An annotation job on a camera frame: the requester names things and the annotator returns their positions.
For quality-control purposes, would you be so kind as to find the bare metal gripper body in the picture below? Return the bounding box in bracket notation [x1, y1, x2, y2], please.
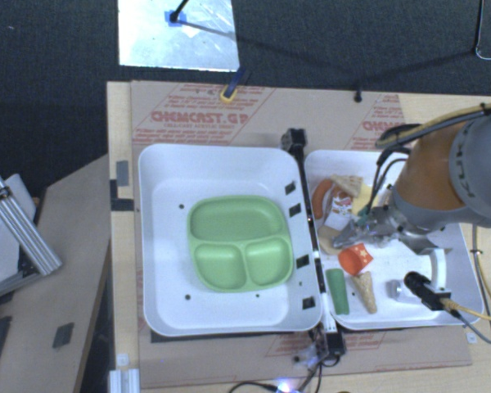
[360, 205, 452, 257]

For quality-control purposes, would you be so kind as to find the tan biscuit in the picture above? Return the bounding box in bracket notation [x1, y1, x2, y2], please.
[318, 224, 345, 257]

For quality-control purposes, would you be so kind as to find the red carton with yellow stars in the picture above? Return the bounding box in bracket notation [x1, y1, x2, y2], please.
[337, 243, 374, 278]

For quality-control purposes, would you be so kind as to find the white packet with red print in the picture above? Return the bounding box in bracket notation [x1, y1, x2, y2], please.
[322, 187, 360, 231]

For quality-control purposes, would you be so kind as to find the yellow cheese slice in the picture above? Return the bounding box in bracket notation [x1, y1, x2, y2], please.
[353, 183, 381, 215]

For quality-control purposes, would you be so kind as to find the red sausage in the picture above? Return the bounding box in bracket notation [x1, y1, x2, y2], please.
[311, 178, 335, 221]

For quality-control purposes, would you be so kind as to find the tan pizza slice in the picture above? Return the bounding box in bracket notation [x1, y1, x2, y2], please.
[330, 174, 365, 198]

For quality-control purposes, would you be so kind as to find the small silver can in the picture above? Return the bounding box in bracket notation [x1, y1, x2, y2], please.
[388, 279, 419, 305]

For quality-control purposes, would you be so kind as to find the tan ice cream cone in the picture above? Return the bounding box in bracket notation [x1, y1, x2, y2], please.
[351, 270, 379, 315]

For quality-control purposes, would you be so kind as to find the green cylinder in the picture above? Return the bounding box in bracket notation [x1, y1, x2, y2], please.
[325, 268, 350, 316]

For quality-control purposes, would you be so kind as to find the thin black and white rod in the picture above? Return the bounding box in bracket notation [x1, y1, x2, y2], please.
[295, 145, 333, 332]

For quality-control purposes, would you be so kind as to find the white plastic tray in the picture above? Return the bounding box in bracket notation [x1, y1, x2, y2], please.
[304, 149, 486, 331]
[137, 142, 325, 337]

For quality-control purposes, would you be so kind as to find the green divided plate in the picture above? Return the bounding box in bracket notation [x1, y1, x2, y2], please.
[186, 195, 295, 292]

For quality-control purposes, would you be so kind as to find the brown cardboard board red print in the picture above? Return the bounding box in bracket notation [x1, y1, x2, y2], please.
[129, 80, 474, 390]

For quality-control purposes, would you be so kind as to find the black cylinder on white bracket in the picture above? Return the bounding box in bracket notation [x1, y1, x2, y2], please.
[403, 247, 456, 313]

